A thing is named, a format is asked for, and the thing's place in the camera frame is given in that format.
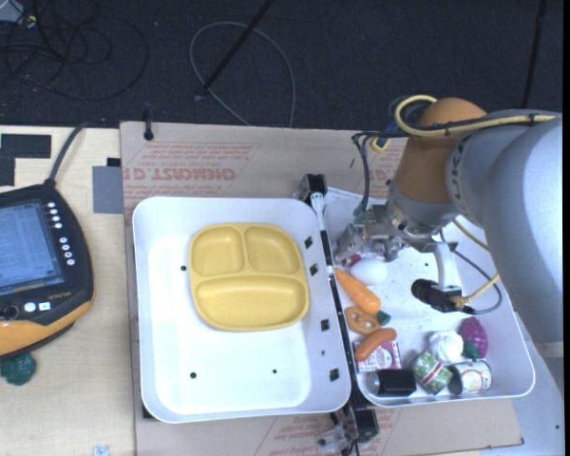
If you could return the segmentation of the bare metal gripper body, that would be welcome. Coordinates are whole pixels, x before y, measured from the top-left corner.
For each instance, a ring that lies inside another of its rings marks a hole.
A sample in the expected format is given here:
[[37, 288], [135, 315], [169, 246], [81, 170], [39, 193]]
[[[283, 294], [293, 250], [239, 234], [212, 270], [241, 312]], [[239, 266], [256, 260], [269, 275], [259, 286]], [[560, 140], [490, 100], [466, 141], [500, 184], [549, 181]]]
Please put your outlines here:
[[399, 237], [409, 247], [419, 253], [432, 253], [435, 250], [435, 235], [449, 222], [449, 215], [433, 215], [421, 211], [415, 217], [399, 205], [373, 205], [367, 211], [364, 221], [363, 238], [377, 244], [384, 251], [384, 240]]

